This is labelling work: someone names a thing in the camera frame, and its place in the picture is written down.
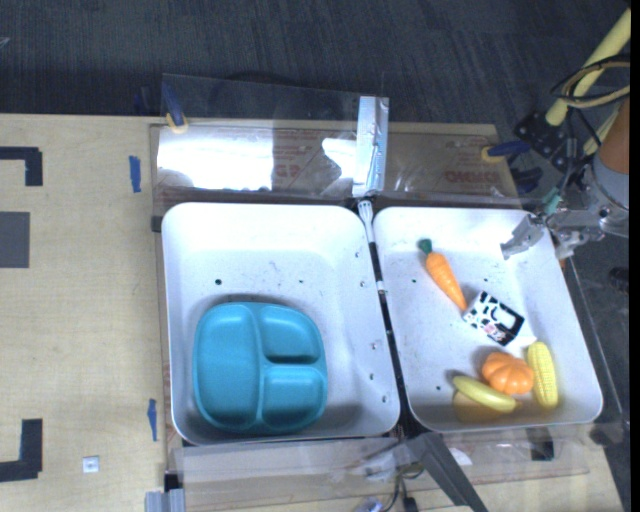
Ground yellow banana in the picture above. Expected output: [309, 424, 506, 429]
[451, 374, 519, 415]

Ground black and white carton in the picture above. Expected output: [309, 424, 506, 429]
[461, 290, 526, 348]

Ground white plastic tray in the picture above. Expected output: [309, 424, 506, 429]
[160, 201, 402, 447]
[372, 205, 604, 434]

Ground yellow corn cob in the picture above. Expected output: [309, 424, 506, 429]
[525, 340, 560, 412]

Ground orange pumpkin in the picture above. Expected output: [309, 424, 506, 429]
[480, 351, 536, 397]

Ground blue divided plate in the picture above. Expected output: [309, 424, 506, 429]
[192, 301, 330, 436]

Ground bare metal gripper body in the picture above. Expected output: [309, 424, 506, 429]
[544, 203, 631, 247]

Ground thin black and white rod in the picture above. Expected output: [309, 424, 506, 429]
[356, 199, 417, 435]

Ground orange carrot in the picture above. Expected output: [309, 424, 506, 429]
[417, 238, 469, 313]

